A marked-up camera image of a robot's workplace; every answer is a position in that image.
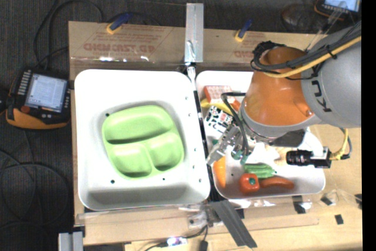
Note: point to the yellow banana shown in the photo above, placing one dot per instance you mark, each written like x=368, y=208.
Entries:
x=216, y=104

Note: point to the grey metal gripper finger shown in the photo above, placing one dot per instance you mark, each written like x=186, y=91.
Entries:
x=222, y=153
x=212, y=157

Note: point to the black cylinder on white bracket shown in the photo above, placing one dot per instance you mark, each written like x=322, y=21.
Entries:
x=302, y=157

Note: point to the orange bell pepper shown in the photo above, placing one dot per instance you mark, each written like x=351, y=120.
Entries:
x=249, y=183

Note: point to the green divided plate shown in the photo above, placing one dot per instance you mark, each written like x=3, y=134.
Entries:
x=141, y=138

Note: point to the orange and white carton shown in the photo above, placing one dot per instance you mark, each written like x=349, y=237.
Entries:
x=216, y=91

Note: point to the orange-brown sausage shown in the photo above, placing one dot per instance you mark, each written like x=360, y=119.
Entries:
x=277, y=182

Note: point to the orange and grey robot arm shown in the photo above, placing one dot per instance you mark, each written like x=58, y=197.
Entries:
x=276, y=97

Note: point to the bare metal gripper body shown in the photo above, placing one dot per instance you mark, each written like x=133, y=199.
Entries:
x=232, y=138

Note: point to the white plastic tray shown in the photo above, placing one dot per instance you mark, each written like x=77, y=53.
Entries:
x=296, y=179
x=135, y=85

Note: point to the brown cardboard board, red print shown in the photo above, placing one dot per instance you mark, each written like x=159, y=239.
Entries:
x=138, y=44

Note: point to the orange carrot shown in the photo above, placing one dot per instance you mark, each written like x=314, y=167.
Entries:
x=220, y=172

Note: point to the white patterned carton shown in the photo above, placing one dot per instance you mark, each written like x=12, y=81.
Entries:
x=218, y=120

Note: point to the green pea pod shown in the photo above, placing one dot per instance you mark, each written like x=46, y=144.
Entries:
x=260, y=170

